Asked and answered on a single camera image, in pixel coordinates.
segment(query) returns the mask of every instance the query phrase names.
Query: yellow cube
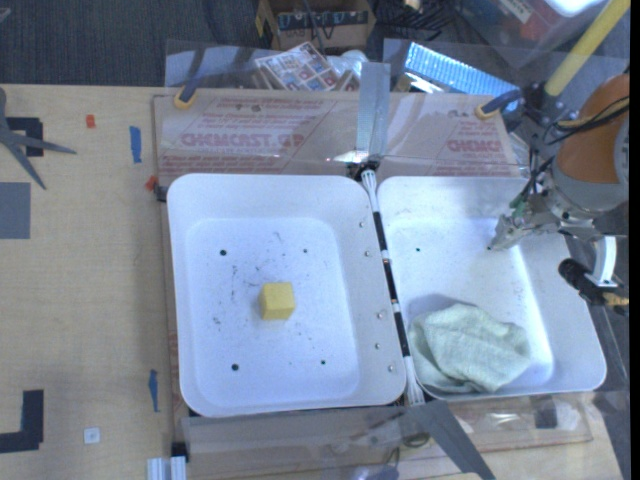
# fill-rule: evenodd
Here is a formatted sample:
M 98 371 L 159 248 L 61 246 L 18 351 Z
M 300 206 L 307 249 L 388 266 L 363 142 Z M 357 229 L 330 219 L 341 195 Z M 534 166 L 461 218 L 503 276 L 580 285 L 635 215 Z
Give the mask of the yellow cube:
M 263 320 L 286 320 L 296 307 L 291 283 L 265 283 L 260 290 Z

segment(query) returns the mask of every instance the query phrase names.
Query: wooden tabletop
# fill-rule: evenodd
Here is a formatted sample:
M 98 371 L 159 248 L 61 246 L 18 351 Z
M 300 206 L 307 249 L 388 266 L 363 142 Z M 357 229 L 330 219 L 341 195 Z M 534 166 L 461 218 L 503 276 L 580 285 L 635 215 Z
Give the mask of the wooden tabletop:
M 77 155 L 32 158 L 42 190 L 0 148 L 0 182 L 31 184 L 30 239 L 0 240 L 0 434 L 20 430 L 23 392 L 44 392 L 44 440 L 0 454 L 0 480 L 145 478 L 147 459 L 168 457 L 173 440 L 161 206 L 145 189 L 152 98 L 165 90 L 3 88 L 7 115 L 39 118 L 45 140 Z M 130 127 L 140 130 L 138 163 Z M 592 439 L 485 460 L 498 478 L 620 478 L 602 418 L 587 409 Z M 99 442 L 85 444 L 94 428 Z M 447 458 L 415 454 L 399 469 L 405 479 L 456 472 Z

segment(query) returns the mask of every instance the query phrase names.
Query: white container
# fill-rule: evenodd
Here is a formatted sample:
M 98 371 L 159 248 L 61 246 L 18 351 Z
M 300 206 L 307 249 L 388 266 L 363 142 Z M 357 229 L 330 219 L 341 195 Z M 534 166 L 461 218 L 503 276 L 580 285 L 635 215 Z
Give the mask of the white container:
M 512 66 L 521 67 L 582 33 L 607 1 L 462 0 L 462 15 Z
M 455 301 L 527 331 L 533 364 L 493 395 L 589 391 L 606 363 L 585 302 L 557 273 L 560 235 L 489 252 L 524 180 L 389 178 L 379 189 L 405 322 Z M 369 200 L 336 176 L 190 174 L 168 194 L 180 387 L 203 416 L 384 405 L 406 372 Z M 263 321 L 263 283 L 293 284 Z

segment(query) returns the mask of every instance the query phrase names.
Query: white cloth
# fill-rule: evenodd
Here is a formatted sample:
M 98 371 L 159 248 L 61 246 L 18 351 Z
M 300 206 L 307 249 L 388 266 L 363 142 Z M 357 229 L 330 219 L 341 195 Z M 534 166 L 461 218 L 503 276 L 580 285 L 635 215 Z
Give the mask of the white cloth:
M 531 363 L 526 331 L 475 306 L 420 315 L 408 338 L 418 380 L 450 393 L 494 393 Z

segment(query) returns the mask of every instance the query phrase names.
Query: yellow pole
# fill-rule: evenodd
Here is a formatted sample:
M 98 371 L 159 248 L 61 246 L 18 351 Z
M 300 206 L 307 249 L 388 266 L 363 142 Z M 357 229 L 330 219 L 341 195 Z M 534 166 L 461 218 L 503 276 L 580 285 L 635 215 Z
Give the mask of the yellow pole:
M 544 86 L 549 96 L 558 96 L 583 64 L 627 12 L 631 0 L 610 0 Z

